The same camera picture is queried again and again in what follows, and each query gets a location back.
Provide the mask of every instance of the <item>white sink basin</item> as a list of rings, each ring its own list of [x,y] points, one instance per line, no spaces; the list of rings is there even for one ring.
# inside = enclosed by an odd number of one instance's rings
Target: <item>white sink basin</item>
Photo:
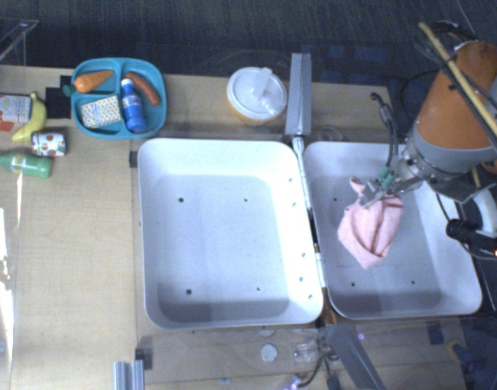
[[[296,156],[153,139],[138,156],[145,309],[159,327],[308,323],[322,308]]]
[[[331,303],[351,319],[393,319],[472,314],[482,290],[471,257],[447,237],[447,220],[424,184],[402,196],[404,215],[387,258],[369,270],[337,239],[344,208],[357,195],[349,179],[377,177],[387,145],[317,142],[305,151],[318,239]],[[456,215],[454,203],[446,210]]]

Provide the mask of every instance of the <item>pink cloth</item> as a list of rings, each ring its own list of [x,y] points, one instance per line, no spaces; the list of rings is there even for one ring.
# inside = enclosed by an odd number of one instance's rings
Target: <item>pink cloth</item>
[[[365,185],[350,179],[353,190],[362,197]],[[381,262],[387,256],[400,226],[404,203],[387,195],[364,209],[357,202],[344,210],[337,235],[344,247],[364,269]]]

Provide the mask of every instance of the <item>toy banana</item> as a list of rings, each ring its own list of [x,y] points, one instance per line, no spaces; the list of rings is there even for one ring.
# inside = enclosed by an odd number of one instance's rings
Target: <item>toy banana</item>
[[[31,93],[32,112],[30,120],[12,136],[13,141],[29,141],[32,133],[39,132],[46,123],[46,106],[36,93]]]

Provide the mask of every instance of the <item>white wire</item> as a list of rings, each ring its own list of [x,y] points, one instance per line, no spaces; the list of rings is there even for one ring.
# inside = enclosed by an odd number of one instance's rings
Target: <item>white wire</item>
[[[469,25],[470,30],[472,31],[472,33],[476,34],[476,31],[474,30],[473,25],[470,23],[469,17],[465,14],[465,11],[463,10],[463,7],[461,6],[460,0],[456,0],[456,3],[458,3],[458,7],[460,8],[461,14],[463,15],[463,17],[465,17],[465,20],[467,20],[467,24]]]

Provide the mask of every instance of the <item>toy carrot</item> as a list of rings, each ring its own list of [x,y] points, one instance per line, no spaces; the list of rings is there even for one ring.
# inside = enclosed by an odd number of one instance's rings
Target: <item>toy carrot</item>
[[[68,97],[75,91],[78,91],[79,93],[89,93],[110,78],[113,74],[113,70],[105,69],[102,71],[88,72],[86,74],[79,75],[74,79],[73,85],[63,86],[63,92]]]

